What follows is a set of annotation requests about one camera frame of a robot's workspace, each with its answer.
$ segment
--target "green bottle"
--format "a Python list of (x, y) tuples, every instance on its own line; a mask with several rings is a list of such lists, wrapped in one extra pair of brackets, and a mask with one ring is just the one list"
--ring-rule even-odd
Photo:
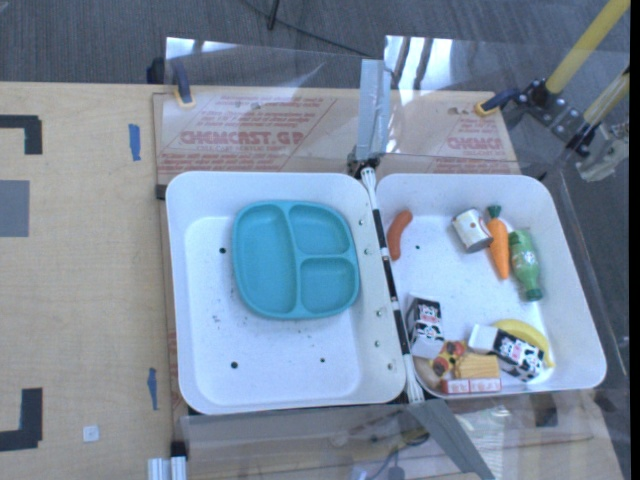
[(542, 298), (542, 290), (538, 285), (540, 264), (529, 232), (519, 230), (509, 233), (509, 251), (513, 273), (524, 285), (526, 299), (530, 302), (540, 300)]

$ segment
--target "tin can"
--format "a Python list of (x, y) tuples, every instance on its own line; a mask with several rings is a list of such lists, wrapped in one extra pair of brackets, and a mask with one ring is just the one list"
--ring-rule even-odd
[(477, 208), (462, 212), (452, 219), (452, 223), (467, 252), (479, 251), (493, 242), (493, 237)]

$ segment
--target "wooden surface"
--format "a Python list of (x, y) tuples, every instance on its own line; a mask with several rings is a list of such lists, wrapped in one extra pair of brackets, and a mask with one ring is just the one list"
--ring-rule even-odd
[[(152, 117), (160, 89), (0, 83), (0, 114), (39, 116), (44, 150), (25, 155), (22, 131), (0, 129), (0, 179), (30, 182), (29, 236), (0, 238), (0, 432), (18, 428), (22, 389), (44, 393), (42, 441), (0, 452), (1, 478), (144, 479), (148, 459), (169, 457), (170, 340)], [(140, 127), (140, 161), (132, 158), (129, 124)], [(534, 440), (485, 458), (502, 478), (621, 478), (597, 406), (587, 398), (574, 416), (574, 439)], [(83, 442), (89, 425), (100, 428), (97, 442)], [(407, 463), (407, 478), (420, 477), (424, 460)], [(452, 472), (450, 463), (438, 467), (426, 469)], [(259, 477), (345, 478), (344, 469), (284, 469)]]

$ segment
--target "toy banana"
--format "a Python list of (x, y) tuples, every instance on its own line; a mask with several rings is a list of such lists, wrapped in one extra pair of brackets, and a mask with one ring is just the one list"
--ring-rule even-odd
[(530, 343), (534, 347), (538, 347), (544, 352), (544, 362), (547, 363), (549, 368), (553, 368), (555, 363), (549, 356), (549, 340), (538, 329), (529, 325), (522, 320), (516, 320), (514, 318), (505, 318), (504, 320), (498, 320), (494, 322), (493, 327), (502, 329), (508, 332), (512, 336), (519, 338), (527, 343)]

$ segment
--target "toy carrot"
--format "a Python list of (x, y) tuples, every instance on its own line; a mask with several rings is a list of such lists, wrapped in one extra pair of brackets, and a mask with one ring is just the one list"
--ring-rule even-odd
[(498, 218), (500, 217), (502, 208), (498, 205), (494, 205), (489, 206), (487, 211), (491, 217), (489, 222), (487, 222), (487, 229), (493, 237), (493, 242), (489, 245), (491, 257), (498, 269), (500, 277), (502, 279), (507, 279), (509, 277), (509, 233), (505, 223)]

